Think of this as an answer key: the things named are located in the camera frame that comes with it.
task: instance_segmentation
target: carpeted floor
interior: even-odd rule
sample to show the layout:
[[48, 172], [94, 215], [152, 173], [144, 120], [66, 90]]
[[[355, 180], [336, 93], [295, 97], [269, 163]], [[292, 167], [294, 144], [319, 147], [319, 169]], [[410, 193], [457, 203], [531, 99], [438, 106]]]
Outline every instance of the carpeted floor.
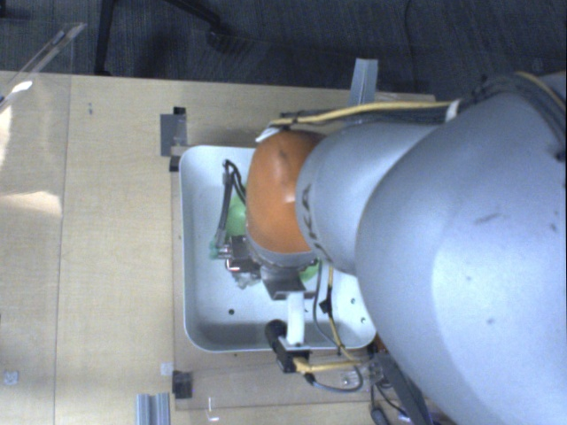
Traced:
[[[207, 24], [169, 4], [118, 0], [106, 69], [130, 77], [348, 88], [354, 59], [378, 58], [380, 89], [439, 98], [460, 96], [493, 73], [565, 69], [566, 0], [412, 0], [406, 18], [408, 0], [199, 2], [231, 30], [223, 49], [207, 43]], [[74, 71], [91, 73], [99, 5], [7, 0], [0, 70], [20, 69], [61, 25], [81, 21], [88, 28], [76, 41]]]

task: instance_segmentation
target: table surface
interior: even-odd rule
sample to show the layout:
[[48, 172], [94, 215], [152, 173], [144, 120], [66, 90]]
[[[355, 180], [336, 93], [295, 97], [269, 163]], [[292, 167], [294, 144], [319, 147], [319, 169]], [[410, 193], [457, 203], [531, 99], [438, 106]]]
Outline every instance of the table surface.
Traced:
[[[33, 306], [0, 291], [0, 313], [7, 300], [18, 316], [12, 324], [0, 321], [0, 370], [35, 378], [0, 385], [0, 422], [134, 423], [137, 394], [171, 391], [161, 368], [175, 357], [172, 177], [168, 158], [159, 155], [160, 114], [185, 107], [190, 143], [253, 146], [279, 112], [340, 106], [348, 91], [57, 75], [50, 83], [70, 87], [69, 107], [62, 99], [60, 109], [44, 116], [69, 117], [58, 159], [66, 166], [62, 216], [51, 230], [10, 228], [17, 248], [11, 259], [50, 267], [58, 282], [55, 276], [44, 292], [48, 299]], [[20, 168], [20, 177], [29, 175], [25, 159]], [[30, 237], [60, 243], [60, 253], [34, 251]], [[25, 279], [14, 281], [24, 290]], [[40, 328], [53, 335], [34, 346]], [[5, 352], [14, 340], [18, 354]], [[341, 400], [215, 413], [236, 425], [371, 423], [368, 403]], [[207, 421], [205, 411], [175, 410], [172, 398], [173, 424]]]

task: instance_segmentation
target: wooden table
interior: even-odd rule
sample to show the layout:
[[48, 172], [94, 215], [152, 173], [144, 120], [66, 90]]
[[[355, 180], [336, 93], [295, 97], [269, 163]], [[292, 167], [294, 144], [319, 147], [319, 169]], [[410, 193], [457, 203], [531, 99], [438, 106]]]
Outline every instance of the wooden table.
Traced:
[[[33, 90], [14, 106], [14, 125], [31, 123], [12, 128], [11, 168], [0, 167], [0, 186], [6, 172], [28, 183], [26, 194], [0, 189], [0, 372], [19, 371], [16, 385], [0, 385], [0, 423], [134, 423], [136, 394], [171, 391], [162, 368], [174, 361], [159, 115], [185, 107], [190, 143], [253, 146], [280, 111], [340, 106], [348, 92], [48, 74]], [[370, 423], [360, 401], [216, 413], [231, 424]], [[172, 406], [172, 423], [207, 418]]]

